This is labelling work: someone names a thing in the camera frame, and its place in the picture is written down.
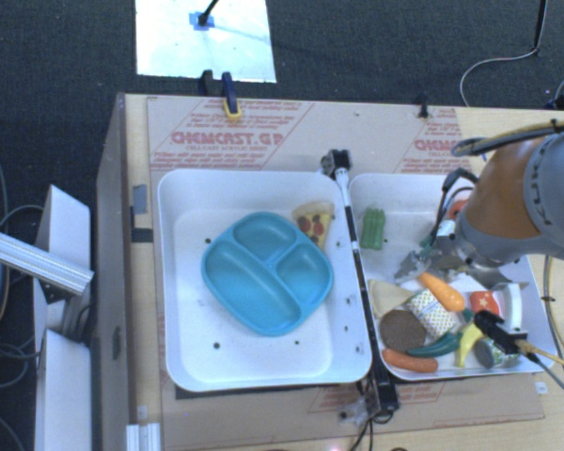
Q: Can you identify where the thin black and white rod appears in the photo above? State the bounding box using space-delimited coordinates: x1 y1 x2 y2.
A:
334 167 392 394

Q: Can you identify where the cream toy bread wedge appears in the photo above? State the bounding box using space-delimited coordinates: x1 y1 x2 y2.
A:
368 279 415 319

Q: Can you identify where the orange toy carrot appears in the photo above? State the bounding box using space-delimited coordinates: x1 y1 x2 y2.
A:
381 348 440 374
417 272 467 314

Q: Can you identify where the toy pizza slice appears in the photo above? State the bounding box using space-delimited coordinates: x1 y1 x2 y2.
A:
291 200 337 254

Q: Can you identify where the brown cardboard board red print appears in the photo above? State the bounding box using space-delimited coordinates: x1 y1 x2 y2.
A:
146 95 546 434

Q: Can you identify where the white plastic tray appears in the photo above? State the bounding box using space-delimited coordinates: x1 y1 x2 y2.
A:
347 172 558 382
157 167 374 393

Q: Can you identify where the dark green toy pepper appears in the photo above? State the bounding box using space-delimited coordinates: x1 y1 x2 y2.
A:
405 330 464 359

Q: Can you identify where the brown round biscuit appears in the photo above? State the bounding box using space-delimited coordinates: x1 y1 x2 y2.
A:
379 308 429 353

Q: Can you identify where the white yellow patterned carton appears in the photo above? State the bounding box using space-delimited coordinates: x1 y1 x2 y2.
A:
405 288 462 341

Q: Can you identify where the yellow banana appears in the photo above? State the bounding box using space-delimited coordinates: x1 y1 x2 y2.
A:
452 321 486 368

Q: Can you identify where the grey small can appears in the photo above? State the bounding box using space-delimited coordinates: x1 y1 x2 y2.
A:
473 336 522 370

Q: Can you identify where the green toy asparagus bundle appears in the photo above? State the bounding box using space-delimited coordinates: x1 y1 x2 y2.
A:
359 207 388 252

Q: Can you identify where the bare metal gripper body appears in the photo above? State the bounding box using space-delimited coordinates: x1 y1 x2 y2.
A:
425 232 477 272

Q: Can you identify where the red can with star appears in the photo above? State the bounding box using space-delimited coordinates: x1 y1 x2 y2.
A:
468 289 502 317

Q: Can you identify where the blue divided plate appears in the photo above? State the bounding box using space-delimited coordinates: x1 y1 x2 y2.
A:
200 210 336 338

